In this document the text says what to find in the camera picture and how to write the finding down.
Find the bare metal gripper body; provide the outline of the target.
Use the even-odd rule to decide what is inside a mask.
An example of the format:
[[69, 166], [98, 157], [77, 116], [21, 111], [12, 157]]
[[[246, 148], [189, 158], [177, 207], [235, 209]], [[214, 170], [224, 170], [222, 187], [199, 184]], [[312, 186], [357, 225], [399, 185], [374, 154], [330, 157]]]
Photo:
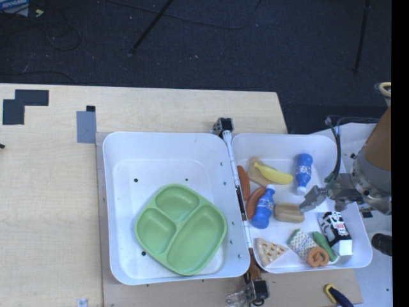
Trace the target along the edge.
[[392, 213], [391, 183], [385, 177], [368, 177], [363, 173], [330, 174], [326, 179], [327, 195], [335, 201], [337, 211], [349, 204], [367, 205], [384, 215]]

